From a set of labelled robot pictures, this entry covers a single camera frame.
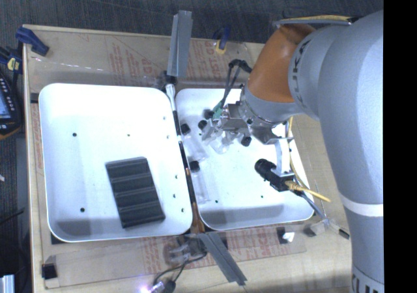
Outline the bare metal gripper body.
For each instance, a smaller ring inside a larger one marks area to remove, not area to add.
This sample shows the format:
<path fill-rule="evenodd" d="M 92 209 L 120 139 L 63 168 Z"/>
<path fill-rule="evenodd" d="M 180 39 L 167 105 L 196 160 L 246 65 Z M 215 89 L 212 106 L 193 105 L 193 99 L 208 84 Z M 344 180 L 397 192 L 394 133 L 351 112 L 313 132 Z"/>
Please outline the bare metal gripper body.
<path fill-rule="evenodd" d="M 283 139 L 282 135 L 273 132 L 277 125 L 261 118 L 242 102 L 227 104 L 221 114 L 221 129 L 240 132 L 241 145 L 249 145 L 253 139 L 264 145 L 276 143 Z"/>

